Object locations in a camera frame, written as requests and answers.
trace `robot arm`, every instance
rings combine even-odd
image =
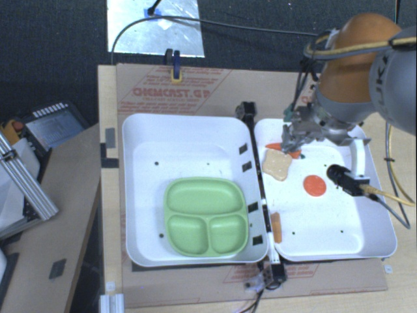
[[[384,16],[360,14],[333,36],[331,45],[333,50],[343,51],[358,44],[415,36],[415,26],[401,31]],[[373,112],[416,135],[415,40],[411,47],[388,46],[379,48],[378,54],[368,51],[325,64],[312,102],[295,108],[291,124],[284,126],[284,152],[325,138],[336,145],[350,145],[353,139],[348,132]]]

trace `red disc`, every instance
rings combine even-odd
[[[317,175],[309,175],[304,179],[304,189],[314,197],[322,196],[326,192],[325,181]]]

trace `yellow cable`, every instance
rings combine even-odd
[[[319,42],[322,42],[324,39],[326,39],[326,36],[322,36],[316,40],[316,44]],[[348,52],[354,52],[354,51],[360,51],[360,50],[366,50],[366,49],[377,49],[377,48],[383,48],[385,46],[400,46],[405,44],[416,44],[417,43],[417,37],[406,37],[406,38],[396,38],[391,41],[382,41],[382,42],[375,42],[375,43],[366,43],[366,44],[359,44],[359,45],[353,45],[353,46],[347,46],[345,48],[339,48],[339,49],[333,49],[333,50],[312,50],[311,44],[307,45],[306,53],[309,55],[339,55],[342,53],[348,53]]]
[[[391,158],[391,150],[392,150],[391,141],[392,141],[392,125],[390,125],[390,127],[388,128],[388,158]],[[404,188],[401,186],[401,184],[399,182],[399,179],[398,179],[397,175],[395,174],[394,166],[392,165],[392,161],[389,161],[388,165],[391,169],[392,177],[394,178],[394,181],[395,181],[398,189],[401,191],[401,193],[404,195],[404,197],[409,202],[413,203],[413,205],[416,205],[416,202],[405,192]]]
[[[383,195],[385,197],[391,198],[394,201],[397,201],[398,203],[402,203],[402,204],[405,204],[405,205],[408,205],[408,206],[416,206],[415,203],[403,200],[400,197],[397,197],[393,194],[389,194],[385,191],[381,191],[379,189],[376,189],[374,186],[360,185],[359,188],[361,188],[366,194]]]

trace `divided green plate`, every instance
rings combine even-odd
[[[180,254],[236,254],[248,241],[248,214],[241,189],[232,181],[189,177],[169,184],[164,196],[165,230]]]

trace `yellow clip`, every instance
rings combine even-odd
[[[180,83],[182,81],[182,71],[180,71],[180,77],[178,79],[174,78],[174,69],[171,70],[171,82]]]

